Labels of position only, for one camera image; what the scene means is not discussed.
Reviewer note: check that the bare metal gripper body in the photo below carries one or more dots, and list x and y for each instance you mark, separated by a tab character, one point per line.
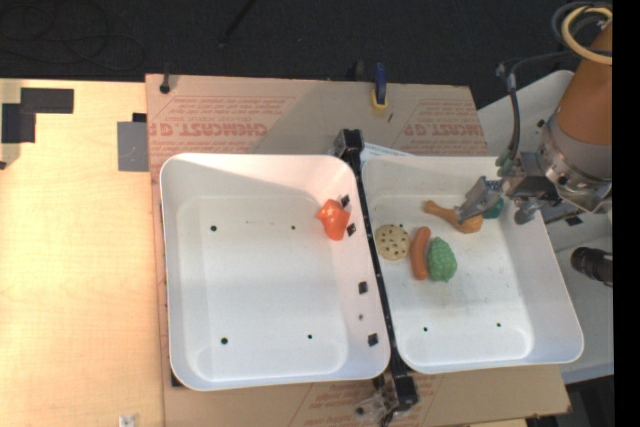
537	185

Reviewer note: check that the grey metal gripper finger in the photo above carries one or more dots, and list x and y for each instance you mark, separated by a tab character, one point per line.
470	207
494	187

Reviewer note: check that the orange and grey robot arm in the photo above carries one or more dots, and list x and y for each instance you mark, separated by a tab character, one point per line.
585	100

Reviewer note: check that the dark green toy vegetable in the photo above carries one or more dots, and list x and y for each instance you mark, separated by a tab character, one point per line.
496	210

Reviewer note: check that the brown chicken drumstick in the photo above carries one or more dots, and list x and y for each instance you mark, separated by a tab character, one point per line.
442	211

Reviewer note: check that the green grapes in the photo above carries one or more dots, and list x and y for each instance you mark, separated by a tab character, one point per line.
441	261

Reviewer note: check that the orange sausage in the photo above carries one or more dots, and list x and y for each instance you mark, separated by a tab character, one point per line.
420	255

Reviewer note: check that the beige chocolate chip biscuit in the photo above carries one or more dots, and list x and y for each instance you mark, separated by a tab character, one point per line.
392	242

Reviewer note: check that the white plastic tray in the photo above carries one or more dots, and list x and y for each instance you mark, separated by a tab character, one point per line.
470	315
260	285

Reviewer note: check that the thin black rod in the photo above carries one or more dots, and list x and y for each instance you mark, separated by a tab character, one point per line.
382	285

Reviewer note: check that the brown cardboard board, red print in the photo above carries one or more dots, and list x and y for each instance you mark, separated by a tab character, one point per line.
300	125

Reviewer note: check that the black cylinder on white bracket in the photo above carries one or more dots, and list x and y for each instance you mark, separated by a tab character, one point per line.
595	265

